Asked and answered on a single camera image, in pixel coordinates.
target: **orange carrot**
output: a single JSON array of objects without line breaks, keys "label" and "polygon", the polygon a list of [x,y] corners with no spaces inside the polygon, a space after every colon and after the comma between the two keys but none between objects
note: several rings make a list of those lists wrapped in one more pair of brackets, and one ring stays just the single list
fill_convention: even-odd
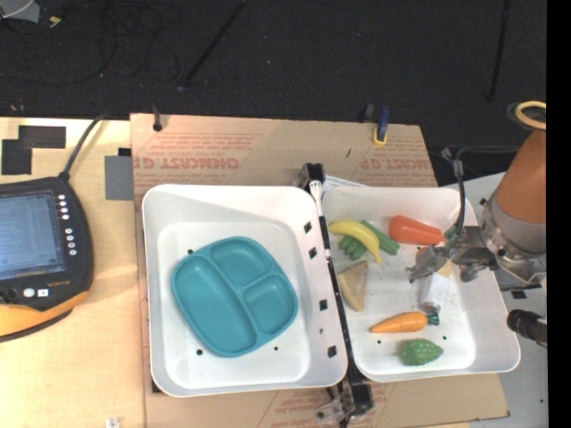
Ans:
[{"label": "orange carrot", "polygon": [[428,317],[420,311],[399,314],[371,327],[371,333],[417,332],[428,325]]}]

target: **white cable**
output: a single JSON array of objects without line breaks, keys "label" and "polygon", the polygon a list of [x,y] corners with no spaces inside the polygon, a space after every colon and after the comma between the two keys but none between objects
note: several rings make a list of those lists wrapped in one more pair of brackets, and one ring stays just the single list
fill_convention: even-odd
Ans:
[{"label": "white cable", "polygon": [[19,10],[16,11],[12,11],[9,14],[3,14],[2,15],[2,19],[8,19],[11,18],[12,16],[15,16],[16,14],[22,12],[22,11],[26,11],[28,8],[30,8],[30,6],[34,3],[35,0],[29,0],[29,2],[27,2],[25,5],[23,5]]}]

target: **cardboard sheet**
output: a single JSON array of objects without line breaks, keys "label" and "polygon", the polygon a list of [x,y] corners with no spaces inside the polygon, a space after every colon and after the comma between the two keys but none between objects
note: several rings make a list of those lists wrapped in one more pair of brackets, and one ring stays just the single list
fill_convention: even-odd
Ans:
[{"label": "cardboard sheet", "polygon": [[[371,186],[437,186],[418,126],[391,124],[372,144],[375,124],[273,119],[131,116],[146,422],[152,427],[320,427],[326,389],[256,391],[187,399],[153,391],[141,201],[159,184],[291,185],[304,163]],[[372,383],[375,407],[351,427],[398,428],[507,416],[496,374]]]}]

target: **screen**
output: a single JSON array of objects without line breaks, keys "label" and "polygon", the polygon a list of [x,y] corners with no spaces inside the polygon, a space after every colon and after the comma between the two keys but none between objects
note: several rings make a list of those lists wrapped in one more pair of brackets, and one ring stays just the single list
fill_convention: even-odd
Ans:
[{"label": "screen", "polygon": [[54,197],[0,197],[0,280],[65,270]]}]

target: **blue clamp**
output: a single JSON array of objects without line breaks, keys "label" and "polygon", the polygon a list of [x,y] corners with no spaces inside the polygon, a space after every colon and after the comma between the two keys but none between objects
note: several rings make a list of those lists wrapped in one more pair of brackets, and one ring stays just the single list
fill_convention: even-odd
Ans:
[{"label": "blue clamp", "polygon": [[386,130],[389,127],[389,110],[386,105],[381,105],[381,110],[378,113],[378,126],[373,131],[373,143],[378,146],[386,144]]}]

